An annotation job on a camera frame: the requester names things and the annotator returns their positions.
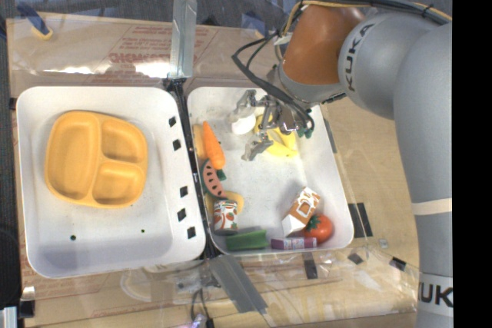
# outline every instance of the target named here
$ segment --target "toy carrot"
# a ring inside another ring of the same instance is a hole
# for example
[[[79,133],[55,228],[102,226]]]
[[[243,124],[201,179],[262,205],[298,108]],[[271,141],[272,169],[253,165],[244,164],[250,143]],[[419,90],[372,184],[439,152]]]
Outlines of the toy carrot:
[[[210,160],[212,166],[216,170],[221,170],[225,166],[225,155],[221,145],[215,136],[214,131],[210,127],[207,121],[203,122],[203,140],[205,145],[205,152]]]

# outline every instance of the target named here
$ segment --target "orange and white carton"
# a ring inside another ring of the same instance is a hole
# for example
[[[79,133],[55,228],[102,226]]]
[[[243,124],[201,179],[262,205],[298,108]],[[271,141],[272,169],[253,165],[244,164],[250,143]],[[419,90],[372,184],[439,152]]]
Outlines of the orange and white carton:
[[[282,228],[286,237],[306,227],[320,199],[320,195],[309,187],[304,187],[301,190],[287,216],[282,220]]]

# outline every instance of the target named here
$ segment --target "orange divided plate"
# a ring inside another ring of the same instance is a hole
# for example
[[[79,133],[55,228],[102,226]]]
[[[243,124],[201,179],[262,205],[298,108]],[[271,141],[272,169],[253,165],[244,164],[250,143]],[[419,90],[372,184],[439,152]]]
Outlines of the orange divided plate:
[[[127,207],[144,190],[145,136],[127,121],[93,111],[69,111],[53,125],[45,182],[62,200],[92,207]]]

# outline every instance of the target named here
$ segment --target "toy tomato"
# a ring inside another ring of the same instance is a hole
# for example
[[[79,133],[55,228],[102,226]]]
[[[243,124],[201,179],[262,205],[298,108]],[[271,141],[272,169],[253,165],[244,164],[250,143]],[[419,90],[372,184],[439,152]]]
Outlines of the toy tomato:
[[[316,238],[317,244],[322,244],[333,233],[333,223],[323,214],[315,214],[303,229],[302,234],[305,237]]]

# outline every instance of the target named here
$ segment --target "toy watermelon slice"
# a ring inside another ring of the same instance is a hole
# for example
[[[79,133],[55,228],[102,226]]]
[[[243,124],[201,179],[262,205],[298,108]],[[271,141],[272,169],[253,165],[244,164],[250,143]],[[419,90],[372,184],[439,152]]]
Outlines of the toy watermelon slice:
[[[201,185],[203,186],[205,192],[210,193],[216,198],[227,200],[227,196],[225,195],[225,191],[217,175],[217,171],[212,166],[210,160],[206,160],[201,166]]]

